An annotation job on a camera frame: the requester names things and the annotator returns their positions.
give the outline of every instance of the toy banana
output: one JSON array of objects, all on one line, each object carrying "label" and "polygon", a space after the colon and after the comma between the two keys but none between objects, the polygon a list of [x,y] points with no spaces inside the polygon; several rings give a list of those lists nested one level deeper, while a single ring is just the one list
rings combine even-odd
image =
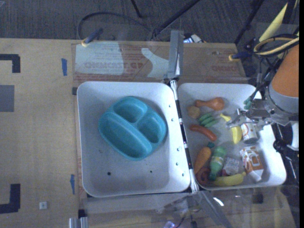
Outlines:
[{"label": "toy banana", "polygon": [[[225,116],[223,113],[221,113],[219,116],[221,116],[222,118],[224,118],[224,120],[226,122],[229,122],[231,120],[230,116]],[[242,129],[241,129],[240,126],[235,126],[235,127],[230,128],[230,129],[232,131],[233,143],[237,144],[242,139]]]},{"label": "toy banana", "polygon": [[216,186],[229,187],[239,185],[243,182],[246,172],[227,177],[217,177],[212,183]]}]

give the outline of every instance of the blue bowl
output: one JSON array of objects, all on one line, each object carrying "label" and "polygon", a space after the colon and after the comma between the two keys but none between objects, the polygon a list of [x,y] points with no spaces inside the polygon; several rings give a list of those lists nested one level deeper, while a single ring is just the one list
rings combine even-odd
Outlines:
[{"label": "blue bowl", "polygon": [[167,133],[167,125],[146,103],[127,96],[100,117],[98,130],[125,158],[139,161],[157,149]]}]

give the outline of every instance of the toy bottle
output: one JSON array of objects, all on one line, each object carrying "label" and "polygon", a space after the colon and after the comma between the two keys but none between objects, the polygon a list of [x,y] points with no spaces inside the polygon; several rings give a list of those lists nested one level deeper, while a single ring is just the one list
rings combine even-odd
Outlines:
[{"label": "toy bottle", "polygon": [[226,156],[226,149],[222,146],[218,146],[214,149],[213,155],[211,157],[210,161],[210,174],[209,174],[209,180],[215,181],[217,178],[217,174],[220,172],[220,170],[223,168],[224,164],[224,158]]}]

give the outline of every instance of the silver can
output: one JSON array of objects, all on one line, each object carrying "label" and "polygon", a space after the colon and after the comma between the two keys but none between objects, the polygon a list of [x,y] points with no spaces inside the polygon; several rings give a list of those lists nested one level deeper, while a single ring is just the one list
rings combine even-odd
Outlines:
[{"label": "silver can", "polygon": [[257,133],[253,123],[241,124],[244,143],[256,143],[258,141]]}]

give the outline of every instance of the red sausage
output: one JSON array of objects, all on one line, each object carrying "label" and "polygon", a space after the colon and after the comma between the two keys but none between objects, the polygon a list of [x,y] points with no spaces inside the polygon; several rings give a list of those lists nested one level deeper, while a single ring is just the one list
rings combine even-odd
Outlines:
[{"label": "red sausage", "polygon": [[195,132],[199,132],[205,136],[207,136],[211,141],[216,141],[217,140],[217,136],[208,128],[203,127],[201,125],[191,125],[190,126],[190,130],[191,131],[195,131]]}]

